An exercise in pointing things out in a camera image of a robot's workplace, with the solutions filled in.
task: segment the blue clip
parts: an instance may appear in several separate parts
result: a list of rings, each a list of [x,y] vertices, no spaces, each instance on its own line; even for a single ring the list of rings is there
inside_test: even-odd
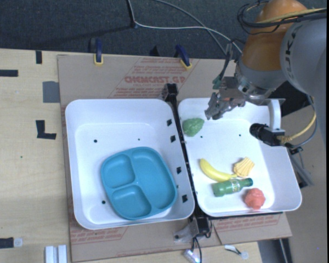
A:
[[[186,50],[181,45],[175,46],[176,53],[174,57],[180,56],[180,63],[184,66],[186,70],[191,69],[192,64],[190,63],[189,56]]]
[[[94,63],[96,65],[102,65],[104,64],[104,58],[102,54],[102,45],[101,45],[101,40],[99,38],[96,38],[96,53],[94,54]]]

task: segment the green toy vegetable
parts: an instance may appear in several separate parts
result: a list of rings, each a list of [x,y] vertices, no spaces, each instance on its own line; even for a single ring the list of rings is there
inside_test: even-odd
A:
[[[183,122],[183,132],[187,136],[194,136],[202,129],[203,123],[201,118],[187,119]]]

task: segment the light wood surface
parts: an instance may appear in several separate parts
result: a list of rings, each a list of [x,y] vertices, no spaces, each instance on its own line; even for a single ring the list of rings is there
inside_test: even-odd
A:
[[[58,82],[56,56],[43,52],[0,49],[0,69],[18,77],[0,77],[0,238],[22,238],[22,247],[0,249],[2,262],[43,262],[44,247],[67,245],[69,221],[59,103],[44,103],[42,83]],[[55,140],[38,139],[36,120],[45,120]],[[258,244],[242,243],[244,262],[262,262]],[[183,251],[93,262],[187,262]],[[224,246],[203,248],[203,262],[241,262]]]

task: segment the bottle label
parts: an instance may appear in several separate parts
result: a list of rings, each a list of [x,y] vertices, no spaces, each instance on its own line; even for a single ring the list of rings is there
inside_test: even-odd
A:
[[[240,191],[240,184],[239,181],[236,179],[230,180],[231,188],[233,192],[239,192]]]

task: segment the yellow toy food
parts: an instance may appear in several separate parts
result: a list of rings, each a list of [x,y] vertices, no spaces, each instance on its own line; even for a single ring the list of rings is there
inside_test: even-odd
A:
[[[236,173],[237,176],[245,178],[250,174],[253,167],[254,163],[250,160],[250,158],[245,157],[240,162],[234,164],[233,172]]]
[[[209,178],[211,178],[217,182],[223,182],[223,181],[227,181],[231,178],[237,177],[236,174],[229,174],[229,173],[224,173],[222,171],[216,170],[205,159],[200,159],[200,167],[204,174],[206,174]]]

